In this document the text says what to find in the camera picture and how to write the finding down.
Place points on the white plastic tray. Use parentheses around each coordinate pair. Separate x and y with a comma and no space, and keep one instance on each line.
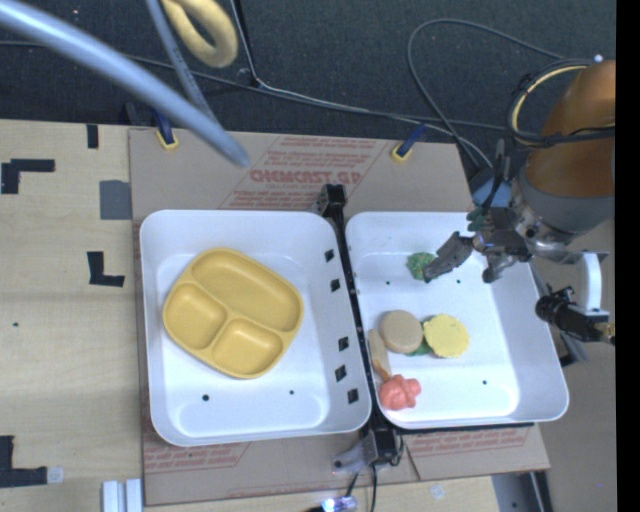
(500,350)
(310,400)

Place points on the yellow divided plate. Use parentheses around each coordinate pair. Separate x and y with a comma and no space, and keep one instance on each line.
(232,310)

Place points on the beige round biscuit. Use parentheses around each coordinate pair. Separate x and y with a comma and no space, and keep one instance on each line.
(401,331)

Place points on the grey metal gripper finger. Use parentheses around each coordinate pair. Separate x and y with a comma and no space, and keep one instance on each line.
(495,270)
(447,260)

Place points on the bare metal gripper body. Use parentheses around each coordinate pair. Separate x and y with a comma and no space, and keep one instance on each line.
(507,235)

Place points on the green round toy piece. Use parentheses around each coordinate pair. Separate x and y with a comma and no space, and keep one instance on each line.
(419,349)

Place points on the yellow round biscuit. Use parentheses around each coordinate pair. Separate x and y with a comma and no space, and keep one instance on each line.
(446,336)

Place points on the black cylinder on white bracket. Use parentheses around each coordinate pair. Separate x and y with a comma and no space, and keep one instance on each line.
(575,300)

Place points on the beige bread slice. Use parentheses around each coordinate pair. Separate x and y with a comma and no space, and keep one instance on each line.
(377,352)

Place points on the thin black rod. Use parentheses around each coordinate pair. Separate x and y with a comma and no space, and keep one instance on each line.
(352,300)

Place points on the brown cardboard board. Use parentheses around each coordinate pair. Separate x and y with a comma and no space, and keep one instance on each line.
(200,165)

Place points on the green broccoli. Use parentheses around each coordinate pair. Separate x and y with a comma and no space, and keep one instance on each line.
(416,264)

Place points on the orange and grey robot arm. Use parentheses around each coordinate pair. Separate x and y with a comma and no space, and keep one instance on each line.
(570,150)

